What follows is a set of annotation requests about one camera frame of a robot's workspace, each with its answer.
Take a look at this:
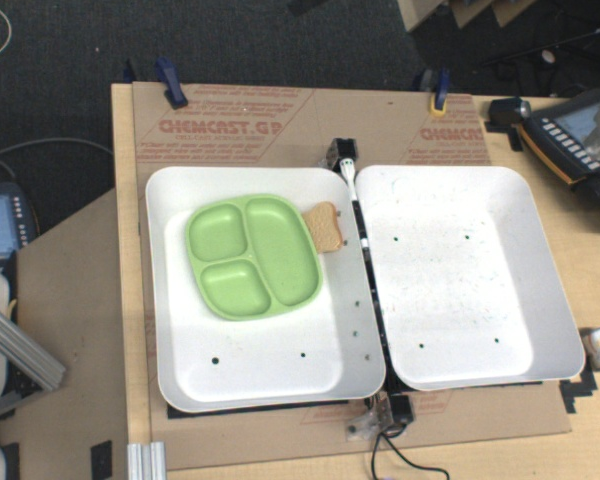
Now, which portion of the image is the tan bread slice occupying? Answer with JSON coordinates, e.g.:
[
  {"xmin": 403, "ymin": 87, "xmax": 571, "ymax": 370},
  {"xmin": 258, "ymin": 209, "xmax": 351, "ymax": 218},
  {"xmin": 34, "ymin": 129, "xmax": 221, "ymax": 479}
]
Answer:
[{"xmin": 301, "ymin": 201, "xmax": 345, "ymax": 255}]

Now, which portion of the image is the green divided plate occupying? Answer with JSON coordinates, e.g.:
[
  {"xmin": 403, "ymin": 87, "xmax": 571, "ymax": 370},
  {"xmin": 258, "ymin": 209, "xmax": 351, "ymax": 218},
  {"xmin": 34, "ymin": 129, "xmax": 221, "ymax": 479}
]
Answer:
[{"xmin": 184, "ymin": 193, "xmax": 325, "ymax": 323}]

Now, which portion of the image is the thin black and white rod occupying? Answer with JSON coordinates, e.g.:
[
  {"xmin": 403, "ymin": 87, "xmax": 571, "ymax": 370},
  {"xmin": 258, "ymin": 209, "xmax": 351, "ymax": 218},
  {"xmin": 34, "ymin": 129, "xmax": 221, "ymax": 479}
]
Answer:
[{"xmin": 339, "ymin": 158, "xmax": 395, "ymax": 394}]

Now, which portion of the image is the brown cardboard board red print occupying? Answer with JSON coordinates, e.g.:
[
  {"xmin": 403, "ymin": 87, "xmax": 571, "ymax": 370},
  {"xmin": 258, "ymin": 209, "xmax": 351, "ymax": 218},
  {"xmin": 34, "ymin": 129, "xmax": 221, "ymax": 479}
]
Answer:
[{"xmin": 131, "ymin": 80, "xmax": 574, "ymax": 472}]

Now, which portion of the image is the white plastic tray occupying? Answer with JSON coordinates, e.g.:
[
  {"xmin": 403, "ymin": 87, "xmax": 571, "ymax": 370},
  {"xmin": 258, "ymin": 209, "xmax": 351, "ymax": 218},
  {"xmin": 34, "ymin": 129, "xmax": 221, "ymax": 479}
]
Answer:
[
  {"xmin": 353, "ymin": 164, "xmax": 587, "ymax": 392},
  {"xmin": 144, "ymin": 165, "xmax": 387, "ymax": 413}
]

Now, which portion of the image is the black block with thin wires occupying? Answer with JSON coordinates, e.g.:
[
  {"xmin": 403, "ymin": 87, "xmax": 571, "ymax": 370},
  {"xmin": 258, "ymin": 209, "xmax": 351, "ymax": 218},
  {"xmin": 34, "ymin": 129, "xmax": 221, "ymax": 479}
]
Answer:
[
  {"xmin": 346, "ymin": 392, "xmax": 416, "ymax": 442},
  {"xmin": 320, "ymin": 137, "xmax": 359, "ymax": 171}
]

